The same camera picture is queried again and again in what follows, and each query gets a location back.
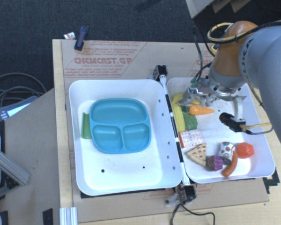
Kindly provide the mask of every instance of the red tomato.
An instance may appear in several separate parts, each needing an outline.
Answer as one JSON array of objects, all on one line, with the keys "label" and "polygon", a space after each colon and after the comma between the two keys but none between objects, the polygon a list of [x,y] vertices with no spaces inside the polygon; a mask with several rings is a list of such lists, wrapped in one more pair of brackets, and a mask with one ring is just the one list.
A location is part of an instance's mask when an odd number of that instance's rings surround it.
[{"label": "red tomato", "polygon": [[253,146],[247,142],[239,143],[236,149],[239,158],[249,158],[254,154]]}]

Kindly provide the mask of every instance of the toy pizza slice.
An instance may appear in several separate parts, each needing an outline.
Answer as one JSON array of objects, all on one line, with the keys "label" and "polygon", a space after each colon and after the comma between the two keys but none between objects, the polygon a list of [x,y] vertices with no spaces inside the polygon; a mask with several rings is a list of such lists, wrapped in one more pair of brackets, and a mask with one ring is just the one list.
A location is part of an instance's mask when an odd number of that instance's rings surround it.
[{"label": "toy pizza slice", "polygon": [[192,161],[202,166],[206,166],[206,144],[202,143],[186,154]]}]

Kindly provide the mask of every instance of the black carpet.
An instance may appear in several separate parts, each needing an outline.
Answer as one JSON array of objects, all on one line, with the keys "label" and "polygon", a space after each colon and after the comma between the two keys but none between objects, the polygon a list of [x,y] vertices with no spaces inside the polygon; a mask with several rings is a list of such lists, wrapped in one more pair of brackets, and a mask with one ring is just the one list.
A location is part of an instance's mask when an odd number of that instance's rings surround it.
[{"label": "black carpet", "polygon": [[[208,6],[194,19],[185,0],[0,0],[0,75],[26,73],[53,88],[52,39],[79,34],[83,25],[89,27],[89,40],[194,42],[195,25],[205,34],[222,22],[278,19],[281,0],[252,0],[237,13],[230,5],[217,14]],[[26,80],[9,76],[0,87],[39,88]]]}]

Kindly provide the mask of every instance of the cardboard sheet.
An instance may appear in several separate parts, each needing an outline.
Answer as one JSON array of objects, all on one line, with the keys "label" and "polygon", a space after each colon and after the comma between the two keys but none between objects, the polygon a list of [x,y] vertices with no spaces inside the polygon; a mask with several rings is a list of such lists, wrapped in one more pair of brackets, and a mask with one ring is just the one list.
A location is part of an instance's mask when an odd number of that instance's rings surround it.
[{"label": "cardboard sheet", "polygon": [[[173,77],[193,77],[200,69],[195,44],[85,41],[82,51],[75,50],[74,44],[75,41],[71,40],[61,41],[73,200],[74,206],[78,209],[79,222],[172,212],[174,208],[165,207],[164,204],[165,198],[173,194],[172,188],[97,197],[85,197],[81,194],[75,175],[68,89],[74,81],[80,79],[150,78],[156,65],[167,66],[168,80]],[[199,45],[205,65],[211,62],[213,57],[204,44]],[[203,76],[207,74],[208,70],[203,72]],[[261,178],[194,184],[193,186],[197,198],[187,205],[192,210],[268,201]]]}]

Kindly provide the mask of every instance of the blue divided plate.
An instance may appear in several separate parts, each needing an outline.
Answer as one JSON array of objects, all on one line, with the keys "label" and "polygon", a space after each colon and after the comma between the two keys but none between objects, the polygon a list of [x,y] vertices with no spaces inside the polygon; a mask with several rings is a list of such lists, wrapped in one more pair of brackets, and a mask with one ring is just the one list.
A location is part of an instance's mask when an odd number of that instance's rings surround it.
[{"label": "blue divided plate", "polygon": [[94,145],[102,152],[139,152],[150,144],[149,115],[136,99],[98,100],[90,108],[89,122]]}]

